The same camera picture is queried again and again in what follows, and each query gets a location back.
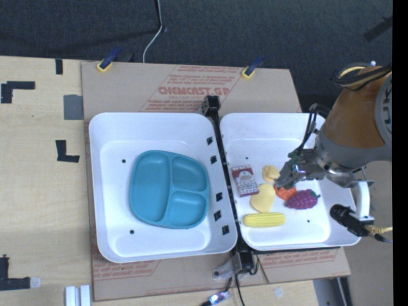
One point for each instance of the red and white carton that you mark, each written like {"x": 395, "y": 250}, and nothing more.
{"x": 244, "y": 181}

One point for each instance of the purple grapes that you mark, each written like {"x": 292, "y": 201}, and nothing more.
{"x": 301, "y": 200}

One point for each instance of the brown cardboard board red print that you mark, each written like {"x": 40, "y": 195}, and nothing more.
{"x": 127, "y": 88}

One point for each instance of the blue divided plate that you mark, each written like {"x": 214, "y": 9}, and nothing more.
{"x": 150, "y": 186}

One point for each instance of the large yellow toy food piece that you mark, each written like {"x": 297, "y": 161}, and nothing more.
{"x": 263, "y": 199}

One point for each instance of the thin black rod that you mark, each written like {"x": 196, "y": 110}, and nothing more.
{"x": 224, "y": 167}

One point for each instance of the orange toy fruit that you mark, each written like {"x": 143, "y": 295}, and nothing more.
{"x": 285, "y": 193}

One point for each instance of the small yellow toy food piece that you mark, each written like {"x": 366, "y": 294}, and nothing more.
{"x": 269, "y": 172}

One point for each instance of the yellow corn cob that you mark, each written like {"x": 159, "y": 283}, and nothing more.
{"x": 264, "y": 220}

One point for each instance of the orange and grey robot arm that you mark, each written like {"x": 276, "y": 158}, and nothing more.
{"x": 354, "y": 120}

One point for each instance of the black cylinder on white bracket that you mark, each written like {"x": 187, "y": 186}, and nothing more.
{"x": 350, "y": 218}

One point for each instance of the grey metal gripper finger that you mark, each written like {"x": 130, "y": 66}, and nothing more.
{"x": 282, "y": 177}
{"x": 297, "y": 174}

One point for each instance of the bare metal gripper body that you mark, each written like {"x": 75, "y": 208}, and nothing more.
{"x": 314, "y": 167}

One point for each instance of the white plastic tray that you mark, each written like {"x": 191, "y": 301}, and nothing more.
{"x": 111, "y": 183}
{"x": 274, "y": 139}

